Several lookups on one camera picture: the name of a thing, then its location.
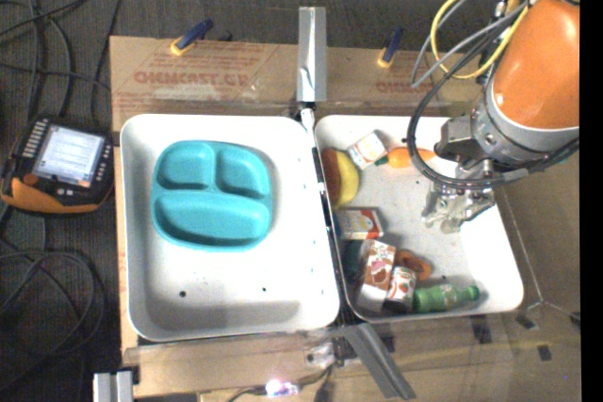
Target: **yellow banana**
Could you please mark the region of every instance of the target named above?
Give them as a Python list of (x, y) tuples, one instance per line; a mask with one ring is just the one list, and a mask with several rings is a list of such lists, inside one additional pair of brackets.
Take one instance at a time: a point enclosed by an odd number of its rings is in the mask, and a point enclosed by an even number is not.
[(358, 168), (353, 164), (350, 157), (343, 151), (337, 151), (337, 166), (339, 167), (339, 175), (341, 176), (341, 187), (339, 196), (334, 203), (334, 208), (337, 209), (341, 205), (350, 202), (358, 192), (360, 185), (360, 175)]

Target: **wire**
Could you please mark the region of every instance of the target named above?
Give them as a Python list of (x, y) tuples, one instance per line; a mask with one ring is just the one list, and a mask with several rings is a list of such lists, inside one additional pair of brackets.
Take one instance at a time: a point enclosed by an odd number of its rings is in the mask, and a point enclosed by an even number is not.
[[(9, 213), (8, 205), (4, 204), (2, 211), (0, 212), (0, 224), (5, 220)], [(76, 320), (73, 326), (63, 335), (53, 346), (46, 350), (40, 350), (32, 346), (26, 346), (22, 342), (17, 343), (16, 337), (10, 337), (8, 341), (13, 347), (29, 357), (35, 357), (36, 360), (28, 366), (24, 371), (16, 373), (12, 378), (4, 378), (3, 384), (0, 385), (0, 393), (8, 389), (18, 380), (23, 379), (27, 374), (37, 370), (49, 359), (56, 357), (65, 357), (67, 355), (74, 354), (83, 348), (90, 340), (95, 336), (101, 327), (101, 323), (104, 319), (104, 312), (106, 306), (106, 295), (102, 282), (100, 281), (95, 270), (92, 268), (90, 262), (83, 256), (68, 251), (49, 251), (47, 249), (25, 249), (18, 250), (11, 243), (4, 238), (0, 237), (0, 245), (8, 248), (10, 253), (0, 255), (0, 264), (7, 263), (21, 263), (26, 265), (26, 271), (22, 276), (17, 286), (8, 293), (0, 305), (0, 322), (11, 313), (11, 309), (15, 306), (15, 303), (19, 299), (20, 295), (24, 292), (28, 284), (30, 284), (38, 273), (44, 275), (45, 279), (48, 280), (52, 286), (61, 294), (62, 298), (66, 301), (74, 319)], [(72, 297), (63, 287), (63, 285), (57, 280), (57, 278), (49, 271), (48, 262), (51, 260), (58, 259), (66, 261), (72, 265), (76, 265), (80, 268), (86, 277), (86, 285), (90, 290), (88, 301), (85, 303), (81, 314), (78, 313), (76, 306), (73, 302)], [(88, 334), (83, 335), (84, 338), (80, 338), (77, 342), (72, 342), (73, 338), (77, 335), (82, 334), (84, 324), (90, 319), (94, 308), (97, 308), (98, 316), (94, 321)], [(82, 368), (85, 370), (85, 363), (82, 359)]]
[[(331, 376), (331, 373), (333, 372), (333, 369), (334, 369), (334, 366), (331, 364), (317, 376), (308, 376), (306, 378), (301, 379), (297, 383), (297, 385), (300, 387), (300, 390), (302, 390), (304, 387), (307, 387), (308, 385), (313, 385), (313, 384), (317, 383), (318, 381), (324, 379), (322, 384), (320, 384), (320, 387), (318, 388), (318, 390), (320, 391), (326, 385), (329, 377)], [(240, 397), (242, 397), (243, 395), (246, 395), (246, 394), (258, 395), (258, 396), (266, 395), (267, 394), (266, 387), (257, 386), (257, 387), (249, 387), (247, 389), (243, 389), (242, 391), (234, 394), (226, 402), (234, 402), (235, 400), (239, 399)]]
[[(11, 69), (13, 71), (32, 72), (32, 69), (28, 69), (27, 67), (13, 66), (11, 64), (7, 64), (6, 62), (0, 62), (0, 67), (3, 67), (5, 69)], [(85, 82), (94, 84), (95, 86), (102, 88), (102, 89), (106, 90), (107, 92), (111, 91), (111, 88), (107, 84), (104, 84), (101, 81), (98, 81), (98, 80), (94, 79), (93, 77), (90, 77), (89, 75), (79, 74), (77, 72), (47, 71), (45, 69), (40, 69), (40, 68), (37, 68), (35, 70), (35, 72), (37, 72), (38, 74), (42, 74), (42, 75), (54, 75), (56, 77), (74, 77), (81, 81), (85, 81)]]
[(418, 86), (419, 84), (421, 84), (425, 79), (427, 79), (428, 77), (430, 77), (433, 72), (436, 69), (440, 68), (440, 65), (445, 62), (446, 60), (448, 60), (450, 57), (452, 57), (454, 54), (456, 54), (458, 51), (460, 51), (461, 49), (463, 49), (464, 47), (466, 47), (466, 45), (470, 44), (471, 42), (473, 42), (474, 40), (477, 40), (479, 37), (483, 36), (484, 34), (488, 33), (491, 30), (494, 30), (495, 28), (499, 27), (500, 25), (503, 24), (507, 24), (512, 18), (514, 18), (515, 15), (518, 15), (521, 13), (521, 11), (523, 10), (523, 8), (527, 5), (527, 1), (525, 4), (522, 4), (520, 6), (520, 8), (516, 9), (514, 12), (512, 12), (510, 15), (507, 15), (505, 17), (503, 17), (502, 19), (499, 19), (489, 25), (487, 25), (486, 27), (484, 27), (483, 29), (479, 30), (478, 32), (472, 34), (471, 36), (469, 36), (468, 38), (462, 40), (461, 42), (459, 42), (457, 45), (455, 45), (454, 47), (452, 47), (450, 50), (448, 50), (446, 52), (445, 55), (443, 55), (440, 59), (438, 59), (426, 72), (423, 73), (423, 75), (413, 84), (413, 87)]
[(459, 59), (456, 64), (445, 73), (445, 75), (440, 79), (433, 87), (428, 94), (423, 97), (423, 99), (419, 102), (415, 113), (411, 117), (408, 125), (407, 135), (406, 135), (406, 145), (408, 148), (408, 152), (411, 156), (411, 161), (415, 165), (415, 167), (429, 180), (437, 182), (441, 185), (449, 185), (458, 189), (478, 189), (478, 188), (488, 188), (494, 185), (502, 185), (504, 183), (509, 182), (509, 175), (505, 173), (503, 175), (496, 175), (492, 178), (488, 179), (457, 179), (451, 178), (449, 176), (445, 176), (432, 168), (430, 168), (427, 163), (421, 158), (420, 153), (416, 147), (416, 127), (418, 122), (423, 114), (423, 111), (427, 107), (428, 103), (435, 96), (435, 94), (440, 90), (444, 84), (449, 81), (452, 76), (459, 71), (466, 63), (471, 61), (475, 56), (477, 56), (482, 49), (488, 46), (494, 39), (500, 36), (504, 30), (507, 29), (508, 24), (511, 23), (514, 18), (519, 15), (520, 12), (523, 11), (523, 6), (527, 4), (528, 1), (525, 1), (520, 8), (516, 9), (514, 12), (511, 12), (508, 16), (503, 17), (499, 21), (492, 23), (486, 27), (488, 30), (492, 30), (488, 35), (483, 38), (479, 43), (474, 45), (472, 49), (467, 52), (461, 59)]
[[(60, 45), (62, 45), (65, 62), (67, 64), (67, 71), (71, 72), (73, 70), (72, 69), (73, 62), (72, 62), (72, 58), (71, 58), (71, 47), (69, 44), (69, 40), (67, 39), (67, 36), (64, 33), (64, 31), (60, 28), (60, 26), (57, 24), (57, 22), (53, 19), (52, 16), (54, 16), (60, 12), (63, 12), (63, 11), (77, 8), (79, 5), (81, 5), (85, 1), (86, 0), (71, 0), (71, 1), (63, 4), (62, 6), (59, 6), (58, 8), (53, 8), (49, 11), (44, 11), (43, 9), (36, 6), (34, 0), (26, 0), (26, 4), (22, 4), (22, 3), (19, 3), (16, 1), (9, 1), (9, 0), (4, 0), (1, 2), (1, 4), (3, 4), (3, 5), (13, 5), (13, 6), (21, 6), (21, 7), (28, 8), (29, 12), (30, 12), (30, 17), (23, 21), (17, 22), (15, 24), (9, 26), (8, 28), (5, 28), (4, 30), (0, 31), (0, 37), (6, 36), (8, 33), (13, 32), (17, 28), (28, 25), (28, 24), (33, 24), (35, 27), (34, 28), (34, 42), (36, 43), (36, 49), (34, 51), (34, 56), (32, 58), (32, 67), (29, 70), (27, 70), (31, 73), (29, 101), (28, 101), (28, 108), (27, 108), (27, 119), (29, 121), (31, 119), (33, 119), (33, 117), (36, 115), (36, 112), (38, 110), (38, 103), (39, 103), (39, 100), (41, 97), (41, 91), (42, 91), (42, 84), (41, 84), (41, 82), (38, 81), (38, 78), (37, 78), (38, 74), (40, 73), (40, 70), (38, 69), (38, 63), (40, 60), (41, 35), (43, 32), (43, 27), (41, 24), (39, 24), (39, 22), (42, 20), (48, 21), (50, 23), (50, 25), (58, 33), (58, 36), (60, 39)], [(59, 116), (64, 116), (67, 111), (67, 107), (68, 107), (68, 103), (69, 103), (69, 100), (71, 97), (71, 92), (72, 92), (72, 87), (73, 87), (73, 80), (77, 79), (77, 78), (80, 78), (80, 77), (76, 77), (73, 75), (67, 75), (68, 82), (67, 82), (65, 91), (63, 93), (62, 102), (58, 109)]]
[[(435, 14), (435, 17), (433, 18), (432, 31), (430, 33), (430, 37), (431, 37), (431, 43), (432, 43), (432, 52), (433, 52), (433, 56), (435, 57), (436, 61), (440, 60), (440, 54), (438, 53), (438, 50), (437, 50), (437, 29), (440, 24), (440, 20), (442, 19), (442, 16), (444, 15), (444, 13), (450, 8), (450, 6), (453, 6), (457, 1), (458, 0), (447, 0), (444, 3), (444, 5), (437, 11), (437, 13)], [(519, 0), (509, 0), (509, 4), (507, 6), (506, 12), (509, 13), (509, 12), (515, 10), (518, 5), (519, 5)], [(507, 43), (509, 42), (509, 39), (511, 38), (510, 34), (505, 37), (505, 39), (500, 43), (500, 45), (497, 47), (495, 52), (490, 56), (490, 58), (487, 61), (485, 61), (480, 66), (479, 69), (477, 69), (476, 71), (469, 73), (469, 74), (463, 74), (463, 75), (455, 74), (454, 77), (457, 79), (470, 79), (472, 77), (477, 77), (480, 74), (486, 72), (488, 70), (488, 68), (492, 65), (492, 63), (500, 56), (502, 51), (507, 46)], [(442, 71), (444, 71), (444, 72), (448, 71), (448, 68), (444, 64), (440, 63), (439, 65), (440, 65), (440, 69)]]
[[(468, 0), (459, 0), (459, 2), (457, 2), (454, 6), (452, 6), (452, 8), (448, 12), (446, 12), (446, 15), (444, 15), (444, 17), (442, 17), (442, 20), (438, 24), (438, 28), (441, 27), (442, 25), (444, 25), (446, 23), (446, 21), (448, 20), (448, 18), (456, 10), (458, 10), (466, 1), (468, 1)], [(425, 56), (425, 53), (427, 52), (427, 49), (430, 46), (431, 39), (432, 38), (430, 36), (427, 36), (427, 38), (423, 42), (423, 45), (421, 46), (421, 49), (419, 50), (418, 56), (416, 57), (415, 65), (413, 66), (413, 70), (411, 72), (411, 87), (412, 88), (417, 88), (419, 86), (419, 84), (421, 84), (421, 82), (423, 80), (425, 80), (425, 77), (422, 77), (420, 82), (416, 82), (416, 73), (418, 72), (418, 68), (421, 63), (421, 60)]]

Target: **white tray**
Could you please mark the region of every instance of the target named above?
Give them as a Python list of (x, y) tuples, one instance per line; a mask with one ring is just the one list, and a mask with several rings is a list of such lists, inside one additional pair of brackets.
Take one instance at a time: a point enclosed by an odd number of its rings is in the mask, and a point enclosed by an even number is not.
[[(345, 150), (373, 130), (384, 137), (386, 147), (402, 146), (410, 118), (386, 116), (327, 116), (316, 128), (319, 148)], [(417, 126), (418, 148), (433, 149), (440, 138), (444, 118), (421, 118)], [(428, 164), (446, 175), (454, 173), (454, 164), (434, 158)], [(442, 233), (438, 225), (426, 228), (421, 221), (430, 182), (414, 167), (393, 169), (387, 165), (369, 166), (360, 171), (358, 194), (346, 207), (372, 207), (383, 223), (382, 241), (405, 248), (432, 262), (433, 273), (426, 286), (449, 281), (462, 287), (477, 284), (481, 300), (477, 304), (450, 312), (396, 315), (396, 320), (439, 318), (466, 314), (489, 314), (515, 309), (523, 298), (523, 283), (509, 245), (498, 208), (494, 206), (459, 233)], [(337, 241), (343, 253), (345, 241)], [(354, 306), (353, 290), (346, 282), (348, 303), (356, 314), (369, 321), (383, 321), (392, 314), (364, 312)]]
[[(150, 213), (155, 161), (172, 143), (210, 140), (265, 156), (274, 193), (267, 237), (252, 249), (178, 246)], [(122, 129), (128, 312), (144, 338), (176, 341), (329, 325), (339, 309), (311, 142), (288, 118), (153, 115)]]

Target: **black cable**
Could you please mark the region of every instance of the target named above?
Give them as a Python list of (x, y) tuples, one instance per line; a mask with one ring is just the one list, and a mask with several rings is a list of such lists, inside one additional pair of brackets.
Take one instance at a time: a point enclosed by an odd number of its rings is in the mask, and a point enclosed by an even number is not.
[(328, 402), (329, 400), (331, 400), (331, 397), (329, 394), (329, 382), (331, 381), (331, 375), (333, 373), (333, 370), (334, 370), (333, 365), (330, 365), (327, 368), (327, 372), (325, 374), (324, 380), (322, 380), (320, 387), (318, 387), (318, 390), (317, 390), (316, 394), (314, 395), (314, 402)]
[[(27, 0), (26, 4), (21, 4), (21, 3), (15, 2), (15, 1), (0, 2), (0, 4), (12, 4), (12, 5), (20, 5), (22, 7), (27, 7), (30, 12), (30, 16), (27, 19), (22, 20), (16, 24), (13, 24), (13, 25), (9, 26), (8, 28), (5, 28), (2, 31), (0, 31), (0, 38), (3, 36), (6, 36), (10, 32), (13, 32), (14, 30), (18, 29), (19, 27), (27, 26), (29, 24), (33, 24), (33, 26), (34, 26), (34, 37), (35, 37), (34, 42), (36, 43), (36, 49), (34, 51), (34, 56), (32, 59), (32, 67), (30, 69), (21, 68), (21, 67), (15, 68), (14, 66), (9, 66), (8, 64), (4, 64), (4, 63), (1, 64), (5, 67), (10, 67), (12, 69), (18, 69), (20, 71), (27, 71), (27, 72), (31, 73), (31, 87), (30, 87), (30, 94), (29, 94), (28, 116), (27, 116), (29, 120), (31, 120), (35, 116), (36, 111), (38, 110), (38, 100), (41, 96), (41, 90), (42, 90), (42, 84), (38, 81), (39, 74), (44, 72), (47, 75), (54, 74), (54, 75), (60, 75), (62, 77), (67, 77), (67, 86), (65, 88), (65, 91), (63, 94), (63, 99), (62, 99), (60, 108), (58, 110), (59, 116), (64, 116), (67, 111), (67, 107), (68, 107), (72, 89), (73, 89), (73, 81), (76, 79), (77, 80), (90, 79), (89, 76), (82, 76), (82, 75), (73, 73), (73, 67), (72, 67), (73, 60), (71, 58), (71, 47), (70, 47), (69, 40), (68, 40), (66, 34), (63, 32), (63, 30), (59, 27), (59, 25), (53, 18), (53, 16), (55, 16), (56, 14), (63, 13), (65, 11), (77, 8), (85, 1), (87, 1), (87, 0), (71, 0), (67, 3), (65, 3), (64, 5), (61, 5), (57, 8), (53, 8), (48, 11), (44, 11), (39, 6), (36, 6), (36, 4), (34, 3), (34, 0)], [(98, 80), (98, 77), (100, 75), (100, 71), (102, 69), (102, 66), (103, 66), (103, 63), (104, 63), (104, 60), (106, 57), (108, 40), (109, 40), (110, 34), (111, 34), (112, 29), (115, 24), (115, 20), (117, 17), (117, 11), (118, 11), (120, 2), (121, 2), (121, 0), (118, 0), (115, 8), (113, 9), (110, 26), (105, 34), (103, 51), (102, 51), (102, 54), (100, 55), (99, 61), (95, 68), (95, 73), (94, 73), (94, 76), (92, 77), (93, 81), (91, 81), (93, 88), (98, 85), (104, 86), (104, 84)], [(65, 56), (65, 63), (67, 64), (66, 72), (45, 72), (45, 71), (41, 70), (38, 66), (40, 52), (41, 52), (40, 44), (41, 44), (41, 29), (43, 29), (43, 25), (41, 24), (42, 22), (48, 22), (58, 33), (60, 43), (62, 45), (62, 50), (63, 50), (64, 56)], [(90, 101), (91, 101), (92, 105), (93, 105), (93, 94), (94, 94), (94, 92), (90, 95)]]
[[(19, 299), (20, 294), (24, 291), (27, 285), (34, 280), (38, 273), (44, 275), (45, 279), (50, 281), (50, 283), (52, 283), (52, 286), (54, 286), (54, 288), (61, 294), (61, 297), (66, 300), (67, 306), (69, 307), (73, 318), (76, 320), (73, 326), (68, 330), (68, 332), (63, 335), (58, 341), (54, 342), (53, 346), (50, 349), (39, 350), (35, 347), (25, 345), (23, 342), (18, 342), (16, 340), (16, 337), (12, 337), (10, 340), (8, 340), (8, 342), (10, 342), (10, 344), (15, 349), (23, 352), (31, 358), (35, 358), (35, 360), (24, 371), (15, 374), (15, 376), (13, 376), (12, 378), (3, 378), (2, 384), (0, 384), (1, 394), (5, 390), (13, 386), (15, 383), (17, 383), (19, 380), (22, 380), (28, 374), (38, 370), (49, 360), (55, 358), (64, 358), (68, 355), (78, 353), (86, 344), (88, 344), (90, 340), (96, 335), (104, 320), (104, 313), (106, 308), (106, 294), (100, 278), (96, 274), (90, 262), (82, 255), (64, 250), (17, 250), (8, 241), (2, 238), (0, 238), (0, 243), (2, 244), (2, 246), (11, 250), (11, 252), (8, 254), (0, 255), (0, 263), (19, 262), (26, 264), (27, 266), (27, 270), (22, 276), (22, 279), (17, 285), (17, 287), (12, 290), (8, 294), (8, 296), (4, 298), (4, 300), (2, 300), (2, 305), (0, 306), (0, 322), (4, 317), (8, 316), (9, 319), (11, 308)], [(73, 298), (70, 296), (69, 292), (51, 273), (49, 267), (44, 266), (45, 262), (48, 262), (52, 259), (60, 259), (63, 261), (67, 261), (73, 265), (76, 265), (86, 276), (90, 294), (81, 314), (78, 313), (75, 307), (75, 303), (73, 302)], [(90, 319), (94, 311), (98, 313), (97, 318), (94, 321), (93, 326), (91, 327), (88, 334), (84, 334), (84, 324)], [(75, 337), (79, 337), (79, 340), (74, 341), (73, 339)], [(82, 384), (83, 380), (81, 379), (79, 392), (81, 392)]]
[[(3, 6), (18, 6), (28, 10), (28, 16), (25, 19), (0, 31), (0, 42), (6, 43), (8, 35), (19, 32), (17, 29), (20, 29), (21, 27), (33, 29), (35, 48), (31, 60), (31, 67), (25, 68), (0, 62), (0, 67), (21, 72), (29, 72), (31, 78), (27, 107), (29, 119), (31, 119), (37, 111), (38, 99), (40, 98), (43, 89), (43, 83), (40, 80), (41, 77), (56, 76), (67, 78), (67, 85), (62, 95), (60, 107), (58, 108), (59, 116), (66, 114), (71, 99), (74, 80), (85, 81), (92, 86), (92, 89), (103, 88), (105, 91), (109, 92), (109, 87), (99, 81), (99, 76), (106, 58), (109, 37), (115, 25), (121, 0), (117, 0), (115, 8), (113, 9), (109, 29), (106, 30), (103, 38), (103, 51), (95, 67), (93, 76), (78, 74), (73, 71), (73, 60), (69, 39), (56, 21), (58, 14), (62, 15), (70, 10), (75, 10), (86, 1), (88, 0), (70, 0), (57, 8), (47, 10), (37, 5), (34, 0), (26, 0), (25, 3), (9, 0), (0, 1), (0, 5)], [(45, 54), (42, 41), (44, 27), (48, 24), (55, 29), (58, 35), (59, 49), (60, 52), (63, 53), (63, 63), (66, 66), (63, 71), (50, 71), (41, 68), (41, 63), (43, 62), (42, 55)], [(90, 95), (91, 113), (93, 94), (94, 91)], [(2, 210), (0, 211), (0, 226), (7, 218), (9, 212), (9, 206), (3, 204)], [(3, 370), (3, 376), (0, 377), (0, 394), (5, 394), (5, 390), (13, 387), (27, 375), (35, 373), (47, 362), (76, 355), (80, 361), (80, 379), (77, 390), (77, 400), (79, 400), (82, 396), (82, 390), (85, 384), (84, 377), (86, 374), (86, 359), (83, 356), (82, 348), (92, 340), (102, 326), (107, 306), (106, 293), (102, 281), (87, 258), (73, 251), (46, 249), (45, 226), (42, 226), (42, 230), (44, 233), (42, 237), (42, 249), (17, 249), (7, 240), (0, 237), (0, 247), (4, 247), (4, 251), (8, 250), (8, 253), (0, 255), (0, 264), (22, 265), (24, 268), (24, 272), (22, 273), (22, 277), (16, 288), (7, 294), (3, 294), (3, 298), (0, 300), (0, 323), (4, 325), (4, 329), (8, 328), (10, 330), (10, 327), (3, 322), (10, 321), (11, 317), (14, 316), (14, 309), (19, 306), (18, 302), (25, 292), (26, 287), (29, 286), (30, 283), (37, 281), (40, 277), (43, 277), (42, 280), (47, 281), (49, 286), (58, 293), (59, 298), (64, 300), (69, 312), (73, 316), (74, 323), (72, 326), (65, 329), (64, 334), (56, 340), (51, 341), (49, 346), (46, 346), (44, 349), (25, 344), (23, 340), (17, 340), (17, 337), (9, 337), (9, 340), (6, 340), (6, 342), (10, 344), (13, 349), (17, 350), (16, 353), (22, 353), (30, 360), (29, 365), (25, 370), (10, 370), (10, 372), (13, 372), (10, 376), (8, 375), (8, 371)], [(88, 288), (88, 296), (83, 300), (83, 306), (80, 307), (79, 310), (74, 297), (57, 279), (56, 274), (53, 273), (52, 268), (54, 266), (53, 263), (55, 262), (72, 265), (83, 274), (84, 279), (86, 280), (85, 287)], [(79, 293), (81, 289), (82, 287), (78, 286), (77, 293)]]
[(427, 163), (421, 158), (419, 151), (416, 147), (416, 127), (418, 122), (423, 115), (423, 112), (432, 98), (439, 92), (439, 90), (452, 78), (452, 76), (457, 73), (464, 65), (466, 65), (469, 61), (471, 61), (474, 57), (478, 56), (481, 51), (488, 45), (490, 45), (495, 39), (497, 39), (502, 32), (506, 30), (506, 28), (515, 20), (515, 18), (523, 11), (527, 2), (524, 2), (518, 8), (516, 8), (509, 15), (501, 19), (500, 25), (489, 32), (487, 35), (482, 37), (482, 39), (475, 43), (473, 47), (461, 58), (459, 59), (452, 68), (432, 87), (430, 92), (428, 92), (425, 97), (419, 102), (416, 107), (415, 113), (410, 118), (408, 124), (408, 130), (406, 134), (406, 145), (408, 149), (408, 153), (411, 156), (411, 161), (415, 165), (415, 167), (429, 180), (439, 183), (440, 185), (449, 185), (458, 189), (479, 189), (479, 188), (488, 188), (493, 185), (502, 184), (502, 180), (500, 175), (495, 176), (493, 178), (488, 179), (457, 179), (451, 178), (449, 176), (445, 176), (435, 170), (433, 170)]

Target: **gray carpet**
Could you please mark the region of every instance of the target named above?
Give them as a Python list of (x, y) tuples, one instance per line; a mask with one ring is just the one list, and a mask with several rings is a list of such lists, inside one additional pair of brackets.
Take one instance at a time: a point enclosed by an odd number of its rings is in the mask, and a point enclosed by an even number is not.
[[(32, 0), (39, 11), (49, 12), (73, 0)], [(323, 6), (327, 10), (328, 44), (337, 47), (380, 48), (396, 25), (405, 29), (401, 48), (418, 50), (429, 33), (432, 17), (446, 0), (84, 0), (57, 12), (53, 18), (69, 40), (71, 65), (60, 35), (48, 23), (40, 24), (38, 39), (31, 24), (4, 31), (32, 16), (27, 0), (0, 0), (0, 162), (4, 163), (16, 136), (24, 128), (29, 107), (36, 112), (58, 112), (69, 92), (66, 114), (96, 120), (106, 128), (110, 99), (106, 89), (90, 79), (110, 85), (106, 38), (121, 36), (176, 38), (201, 19), (215, 27), (208, 39), (232, 34), (249, 42), (297, 42), (298, 7)], [(460, 11), (441, 35), (446, 49), (472, 34), (492, 12), (495, 0), (477, 0)], [(38, 60), (34, 58), (39, 45)], [(65, 76), (37, 75), (39, 96), (30, 95), (31, 74), (15, 66), (84, 74), (68, 89)], [(91, 214), (48, 217), (11, 210), (2, 220), (0, 254), (16, 249), (47, 249), (81, 254), (90, 260), (102, 285), (106, 305), (95, 292), (90, 317), (60, 356), (47, 353), (67, 333), (76, 319), (64, 295), (43, 276), (37, 276), (12, 313), (0, 316), (0, 400), (91, 400), (91, 374), (120, 367), (115, 203), (107, 201)], [(0, 265), (0, 304), (19, 284), (25, 263)], [(65, 262), (53, 262), (57, 273), (81, 312), (90, 295), (86, 272)], [(96, 320), (103, 315), (98, 329)], [(91, 340), (78, 348), (78, 343)]]

